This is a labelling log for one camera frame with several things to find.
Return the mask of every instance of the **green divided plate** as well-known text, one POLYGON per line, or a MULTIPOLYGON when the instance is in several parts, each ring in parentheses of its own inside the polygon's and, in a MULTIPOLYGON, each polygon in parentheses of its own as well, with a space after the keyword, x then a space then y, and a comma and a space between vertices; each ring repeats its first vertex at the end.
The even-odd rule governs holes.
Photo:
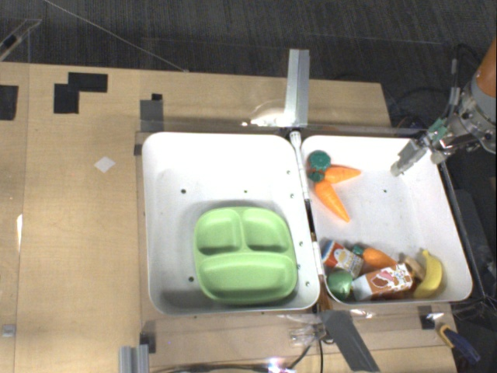
POLYGON ((287 223, 271 210, 225 207, 195 226, 196 275, 203 293, 232 305, 275 302, 297 284, 297 262, 287 223))

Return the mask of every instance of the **wooden surface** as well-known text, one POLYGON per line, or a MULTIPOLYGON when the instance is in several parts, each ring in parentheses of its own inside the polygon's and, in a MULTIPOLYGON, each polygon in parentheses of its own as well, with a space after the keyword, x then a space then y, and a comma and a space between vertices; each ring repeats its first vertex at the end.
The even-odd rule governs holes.
MULTIPOLYGON (((15 64, 0 64, 0 84, 26 87, 29 79, 29 117, 21 114, 13 122, 0 122, 1 142, 14 137, 24 140, 18 146, 11 144, 6 155, 15 156, 16 164, 22 165, 23 152, 18 149, 22 145, 26 149, 25 182, 18 178, 13 188, 24 197, 15 371, 116 372, 119 347, 136 346, 141 330, 133 156, 139 100, 150 99, 152 93, 163 94, 166 117, 247 121, 258 106, 282 106, 286 82, 281 78, 44 65, 30 65, 26 70, 27 65, 21 66, 22 70, 15 64), (107 93, 82 92, 79 115, 56 115, 54 83, 67 83, 69 71, 107 73, 109 89, 107 93), (116 163, 106 173, 94 166, 102 157, 116 163)), ((309 117, 336 124, 390 123, 380 86, 366 83, 312 81, 309 117)), ((5 180, 0 184, 5 189, 5 180)), ((1 212, 8 210, 9 203, 0 200, 0 208, 1 212)), ((2 230, 11 221, 2 221, 2 230)), ((16 258, 18 254, 7 256, 2 249, 2 269, 16 258)), ((2 290, 14 289, 15 281, 16 277, 11 277, 12 284, 0 282, 2 290)), ((448 312, 444 310, 443 318, 453 323, 448 312)), ((391 314, 390 320, 384 314, 381 319, 356 321, 384 371, 414 371, 414 367, 416 371, 455 371, 450 351, 432 330, 421 331, 419 320, 415 315, 412 318, 410 311, 391 314)), ((184 325, 185 321, 167 323, 167 317, 165 321, 176 328, 176 337, 168 344, 174 352, 164 353, 165 362, 168 355, 177 355, 176 350, 186 361, 188 354, 181 352, 196 357, 205 354, 215 361, 225 354, 230 336, 233 340, 228 346, 235 356, 239 352, 241 360, 248 355, 244 350, 253 347, 250 340, 257 339, 255 318, 248 319, 246 326, 252 326, 253 337, 246 338, 237 338, 238 332, 230 330, 212 333, 206 329, 199 334, 193 318, 189 325, 184 325)), ((279 330, 265 339, 267 347, 289 347, 287 330, 279 330)), ((0 358, 2 371, 9 371, 14 363, 13 352, 9 353, 12 343, 12 339, 0 343, 0 352, 7 356, 5 363, 0 358)), ((299 352, 294 348, 282 355, 299 352)), ((326 366, 333 367, 332 371, 349 371, 336 346, 325 352, 329 354, 326 366)), ((299 364, 299 372, 316 371, 318 361, 310 354, 299 364)))

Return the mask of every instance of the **orange carrot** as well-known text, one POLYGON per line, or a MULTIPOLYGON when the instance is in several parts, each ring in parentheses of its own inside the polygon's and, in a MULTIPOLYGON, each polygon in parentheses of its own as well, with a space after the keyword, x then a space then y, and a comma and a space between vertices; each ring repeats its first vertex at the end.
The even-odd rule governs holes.
POLYGON ((325 171, 325 180, 329 183, 340 183, 357 177, 359 174, 360 170, 358 169, 351 169, 345 166, 330 166, 325 171))
POLYGON ((349 222, 350 217, 347 214, 347 210, 343 207, 342 201, 339 198, 339 195, 336 194, 333 186, 326 182, 321 181, 315 184, 314 187, 315 193, 318 196, 319 200, 333 213, 338 215, 342 220, 349 222))

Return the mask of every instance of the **banana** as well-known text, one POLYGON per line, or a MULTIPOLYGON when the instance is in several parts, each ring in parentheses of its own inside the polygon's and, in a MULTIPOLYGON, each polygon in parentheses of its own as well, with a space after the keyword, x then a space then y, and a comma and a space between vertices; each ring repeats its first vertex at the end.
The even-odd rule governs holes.
POLYGON ((428 298, 435 293, 442 283, 442 263, 436 257, 431 256, 428 250, 422 251, 426 260, 425 279, 414 290, 414 298, 428 298))

